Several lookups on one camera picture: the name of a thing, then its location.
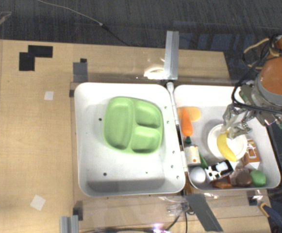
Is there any green round fruit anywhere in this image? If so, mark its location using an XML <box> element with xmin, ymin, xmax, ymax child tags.
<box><xmin>249</xmin><ymin>169</ymin><xmax>267</xmax><ymax>187</ymax></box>

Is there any pale orange bread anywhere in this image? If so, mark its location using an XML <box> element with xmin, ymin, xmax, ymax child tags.
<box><xmin>177</xmin><ymin>106</ymin><xmax>201</xmax><ymax>122</ymax></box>

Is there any black and white carton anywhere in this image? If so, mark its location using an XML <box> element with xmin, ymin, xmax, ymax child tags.
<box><xmin>204</xmin><ymin>160</ymin><xmax>235</xmax><ymax>183</ymax></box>

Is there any white can with orange dot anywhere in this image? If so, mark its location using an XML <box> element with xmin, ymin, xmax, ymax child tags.
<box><xmin>183</xmin><ymin>144</ymin><xmax>202</xmax><ymax>167</ymax></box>

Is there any brown and white carton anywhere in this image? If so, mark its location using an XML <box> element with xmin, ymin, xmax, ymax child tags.
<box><xmin>241</xmin><ymin>139</ymin><xmax>262</xmax><ymax>170</ymax></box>

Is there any brown doughnut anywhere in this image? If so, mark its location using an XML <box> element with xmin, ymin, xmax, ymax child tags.
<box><xmin>234</xmin><ymin>171</ymin><xmax>253</xmax><ymax>188</ymax></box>

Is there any dark green bottle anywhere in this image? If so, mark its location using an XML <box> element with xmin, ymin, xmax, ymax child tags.
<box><xmin>199</xmin><ymin>151</ymin><xmax>208</xmax><ymax>168</ymax></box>

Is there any orange carrot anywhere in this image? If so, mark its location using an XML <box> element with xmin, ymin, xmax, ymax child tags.
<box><xmin>180</xmin><ymin>107</ymin><xmax>194</xmax><ymax>144</ymax></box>

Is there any white bowl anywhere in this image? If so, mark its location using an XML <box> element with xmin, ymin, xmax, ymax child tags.
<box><xmin>207</xmin><ymin>124</ymin><xmax>249</xmax><ymax>160</ymax></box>

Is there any green divided plate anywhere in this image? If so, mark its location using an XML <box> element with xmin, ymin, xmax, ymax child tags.
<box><xmin>102</xmin><ymin>96</ymin><xmax>165</xmax><ymax>154</ymax></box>

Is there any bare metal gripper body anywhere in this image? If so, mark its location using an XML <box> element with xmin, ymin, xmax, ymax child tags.
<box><xmin>237</xmin><ymin>81</ymin><xmax>282</xmax><ymax>127</ymax></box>

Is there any white ball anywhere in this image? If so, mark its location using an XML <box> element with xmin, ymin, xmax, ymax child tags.
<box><xmin>189</xmin><ymin>166</ymin><xmax>207</xmax><ymax>185</ymax></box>

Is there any white plastic tray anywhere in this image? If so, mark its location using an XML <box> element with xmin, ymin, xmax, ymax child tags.
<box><xmin>173</xmin><ymin>84</ymin><xmax>282</xmax><ymax>192</ymax></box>
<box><xmin>74</xmin><ymin>82</ymin><xmax>186</xmax><ymax>198</ymax></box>

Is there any yellow banana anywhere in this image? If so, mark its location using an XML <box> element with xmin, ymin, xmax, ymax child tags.
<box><xmin>216</xmin><ymin>131</ymin><xmax>238</xmax><ymax>163</ymax></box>

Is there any orange-brown biscuit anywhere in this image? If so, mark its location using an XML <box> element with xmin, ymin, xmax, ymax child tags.
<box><xmin>212</xmin><ymin>180</ymin><xmax>234</xmax><ymax>190</ymax></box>

